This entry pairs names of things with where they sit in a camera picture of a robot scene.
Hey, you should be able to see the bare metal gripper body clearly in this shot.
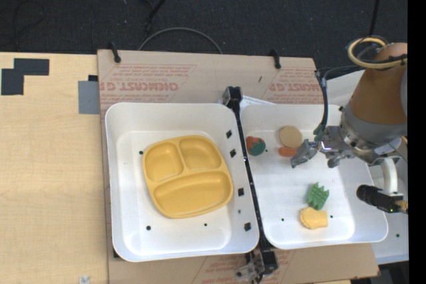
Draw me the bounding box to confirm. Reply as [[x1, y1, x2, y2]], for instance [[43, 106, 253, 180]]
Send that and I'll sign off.
[[317, 125, 403, 166]]

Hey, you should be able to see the orange toy carrot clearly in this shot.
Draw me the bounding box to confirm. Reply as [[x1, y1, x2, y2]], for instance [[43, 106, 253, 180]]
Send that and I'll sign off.
[[278, 146, 299, 158]]

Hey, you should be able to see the tan round biscuit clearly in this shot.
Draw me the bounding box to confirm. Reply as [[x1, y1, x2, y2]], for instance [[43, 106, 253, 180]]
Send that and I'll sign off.
[[278, 125, 304, 149]]

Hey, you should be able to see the white plastic tray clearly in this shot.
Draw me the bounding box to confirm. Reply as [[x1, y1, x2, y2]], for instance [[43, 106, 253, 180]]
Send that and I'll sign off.
[[240, 103, 389, 251], [105, 102, 261, 263]]

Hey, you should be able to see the green ridged toy vegetable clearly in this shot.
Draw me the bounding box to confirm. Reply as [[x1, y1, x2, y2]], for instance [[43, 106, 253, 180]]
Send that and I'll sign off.
[[306, 182, 331, 212]]

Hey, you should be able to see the orange and green toy fruit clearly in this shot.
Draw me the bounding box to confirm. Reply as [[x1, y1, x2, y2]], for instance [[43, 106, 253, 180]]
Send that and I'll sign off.
[[245, 136, 267, 157]]

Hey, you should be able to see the thin black rod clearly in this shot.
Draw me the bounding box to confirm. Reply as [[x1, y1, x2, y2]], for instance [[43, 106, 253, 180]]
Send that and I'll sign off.
[[232, 98, 269, 255]]

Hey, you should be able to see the yellow toy corn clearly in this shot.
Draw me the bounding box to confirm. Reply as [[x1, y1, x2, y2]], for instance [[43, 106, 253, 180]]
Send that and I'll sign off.
[[299, 206, 329, 230]]

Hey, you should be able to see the white paper slip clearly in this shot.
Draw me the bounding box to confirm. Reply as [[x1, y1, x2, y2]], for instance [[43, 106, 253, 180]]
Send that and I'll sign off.
[[241, 94, 277, 107]]

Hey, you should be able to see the yellow divided plate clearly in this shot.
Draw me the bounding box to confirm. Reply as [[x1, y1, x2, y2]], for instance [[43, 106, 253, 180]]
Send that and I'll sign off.
[[142, 134, 235, 220]]

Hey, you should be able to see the brown cardboard board red print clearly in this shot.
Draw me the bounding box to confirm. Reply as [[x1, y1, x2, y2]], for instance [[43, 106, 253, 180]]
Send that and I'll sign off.
[[96, 49, 381, 284]]

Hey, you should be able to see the black cylinder on white bracket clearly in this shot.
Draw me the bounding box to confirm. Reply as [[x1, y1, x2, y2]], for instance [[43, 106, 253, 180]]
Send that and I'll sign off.
[[356, 156, 405, 214]]

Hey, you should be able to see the black block with thin wires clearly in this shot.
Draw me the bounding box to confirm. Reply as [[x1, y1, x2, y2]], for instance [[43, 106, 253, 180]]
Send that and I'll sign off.
[[234, 248, 280, 279], [222, 86, 243, 108]]

